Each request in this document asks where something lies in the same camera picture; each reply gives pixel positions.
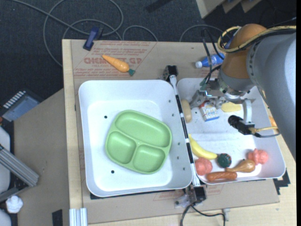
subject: toy banana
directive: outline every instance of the toy banana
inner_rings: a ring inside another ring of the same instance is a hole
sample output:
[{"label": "toy banana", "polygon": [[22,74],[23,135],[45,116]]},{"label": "toy banana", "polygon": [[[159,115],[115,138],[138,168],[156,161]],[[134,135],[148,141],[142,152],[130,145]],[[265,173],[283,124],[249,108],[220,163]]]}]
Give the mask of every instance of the toy banana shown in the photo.
[{"label": "toy banana", "polygon": [[190,140],[190,145],[193,154],[195,154],[197,157],[203,157],[208,160],[213,160],[217,158],[217,154],[207,151],[204,148],[202,148],[192,137],[191,134],[188,135]]}]

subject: orange carrot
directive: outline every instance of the orange carrot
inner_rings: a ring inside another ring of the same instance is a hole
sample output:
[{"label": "orange carrot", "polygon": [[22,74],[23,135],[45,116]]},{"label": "orange carrot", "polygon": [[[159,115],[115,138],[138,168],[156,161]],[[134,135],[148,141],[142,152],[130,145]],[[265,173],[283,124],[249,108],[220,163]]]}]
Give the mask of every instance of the orange carrot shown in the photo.
[{"label": "orange carrot", "polygon": [[103,58],[120,72],[129,72],[130,75],[133,75],[135,72],[134,70],[130,69],[128,63],[125,61],[107,55],[103,55]]}]

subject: blue bottle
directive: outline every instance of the blue bottle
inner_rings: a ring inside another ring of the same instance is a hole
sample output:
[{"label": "blue bottle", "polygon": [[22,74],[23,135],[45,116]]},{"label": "blue bottle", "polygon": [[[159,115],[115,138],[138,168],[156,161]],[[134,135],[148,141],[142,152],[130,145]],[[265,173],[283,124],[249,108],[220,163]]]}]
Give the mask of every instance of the blue bottle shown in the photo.
[{"label": "blue bottle", "polygon": [[[220,56],[225,58],[225,55],[222,53],[220,53]],[[211,55],[211,61],[212,61],[212,66],[220,65],[223,62],[223,60],[217,54]],[[209,67],[208,57],[206,57],[202,61],[197,61],[196,67],[197,68]]]}]

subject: white bottle cap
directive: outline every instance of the white bottle cap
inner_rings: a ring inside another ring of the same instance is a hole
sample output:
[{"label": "white bottle cap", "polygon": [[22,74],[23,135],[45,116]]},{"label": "white bottle cap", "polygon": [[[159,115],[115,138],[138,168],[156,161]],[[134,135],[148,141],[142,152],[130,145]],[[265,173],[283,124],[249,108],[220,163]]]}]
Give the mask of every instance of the white bottle cap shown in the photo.
[{"label": "white bottle cap", "polygon": [[196,62],[196,67],[197,68],[202,68],[203,67],[202,62],[201,61],[197,61]]},{"label": "white bottle cap", "polygon": [[23,201],[18,196],[11,196],[6,200],[6,207],[9,213],[18,213],[23,206]]}]

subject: small box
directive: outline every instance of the small box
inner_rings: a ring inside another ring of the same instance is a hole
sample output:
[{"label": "small box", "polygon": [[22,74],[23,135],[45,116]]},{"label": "small box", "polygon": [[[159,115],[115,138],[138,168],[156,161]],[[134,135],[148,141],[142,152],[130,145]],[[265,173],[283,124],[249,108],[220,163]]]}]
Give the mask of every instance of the small box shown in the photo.
[{"label": "small box", "polygon": [[217,109],[208,100],[199,106],[204,121],[212,121],[218,119],[220,116]]}]

